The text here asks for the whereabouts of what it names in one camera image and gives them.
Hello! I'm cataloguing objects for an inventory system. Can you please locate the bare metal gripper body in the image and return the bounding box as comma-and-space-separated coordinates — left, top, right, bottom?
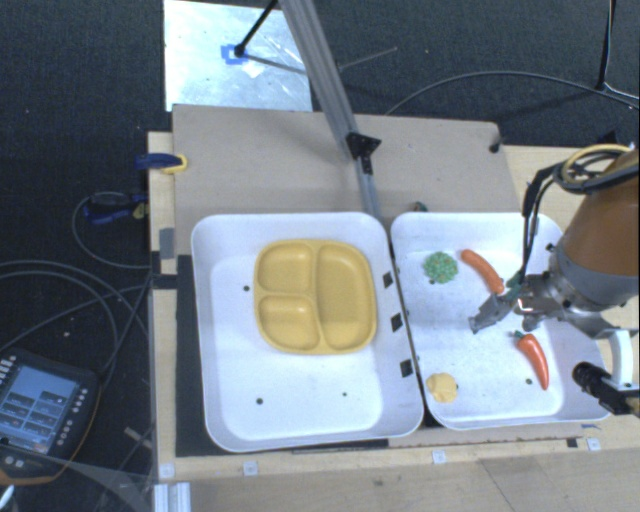
514, 270, 629, 342

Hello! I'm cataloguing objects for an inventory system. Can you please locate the orange carrot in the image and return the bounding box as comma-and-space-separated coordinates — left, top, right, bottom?
512, 329, 551, 392

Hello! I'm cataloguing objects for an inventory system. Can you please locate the orange sausage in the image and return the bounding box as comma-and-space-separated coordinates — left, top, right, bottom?
459, 248, 506, 297

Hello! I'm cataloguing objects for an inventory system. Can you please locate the white plastic tray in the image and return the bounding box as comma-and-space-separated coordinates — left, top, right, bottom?
389, 211, 614, 432
190, 211, 426, 454

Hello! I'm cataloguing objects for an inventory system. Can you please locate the yellow biscuit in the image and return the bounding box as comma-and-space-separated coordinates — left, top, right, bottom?
425, 372, 459, 404

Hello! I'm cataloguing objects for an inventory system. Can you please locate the yellow divided plate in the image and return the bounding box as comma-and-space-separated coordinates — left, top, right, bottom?
253, 238, 379, 357

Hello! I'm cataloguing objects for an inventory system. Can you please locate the brown cardboard board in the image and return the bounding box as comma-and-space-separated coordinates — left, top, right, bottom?
171, 103, 584, 458

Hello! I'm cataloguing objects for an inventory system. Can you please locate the black cylinder on white bracket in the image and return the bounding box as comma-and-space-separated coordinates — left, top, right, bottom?
572, 327, 640, 417

